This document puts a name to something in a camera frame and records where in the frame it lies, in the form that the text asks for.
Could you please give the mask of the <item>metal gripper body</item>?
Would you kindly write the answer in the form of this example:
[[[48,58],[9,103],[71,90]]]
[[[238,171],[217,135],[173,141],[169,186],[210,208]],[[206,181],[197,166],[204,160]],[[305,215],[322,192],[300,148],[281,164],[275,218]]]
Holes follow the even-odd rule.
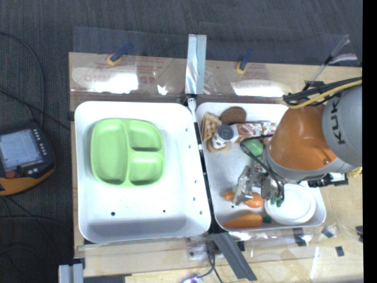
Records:
[[[279,196],[277,182],[267,173],[256,172],[253,185],[260,189],[260,194],[264,200],[277,198]]]

